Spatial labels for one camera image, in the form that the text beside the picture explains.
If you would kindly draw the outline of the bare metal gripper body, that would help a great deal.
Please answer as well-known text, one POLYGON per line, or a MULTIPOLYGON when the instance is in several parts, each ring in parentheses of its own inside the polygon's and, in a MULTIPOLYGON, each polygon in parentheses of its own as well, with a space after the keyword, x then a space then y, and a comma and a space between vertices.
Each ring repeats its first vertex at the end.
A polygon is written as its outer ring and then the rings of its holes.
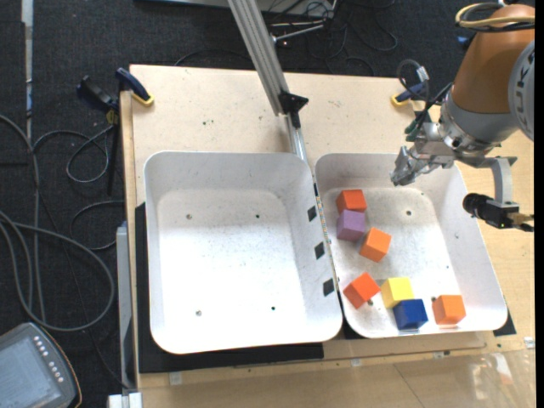
POLYGON ((424 123, 406 152, 408 168, 448 168, 458 161, 482 167, 501 141, 496 119, 439 119, 424 123))

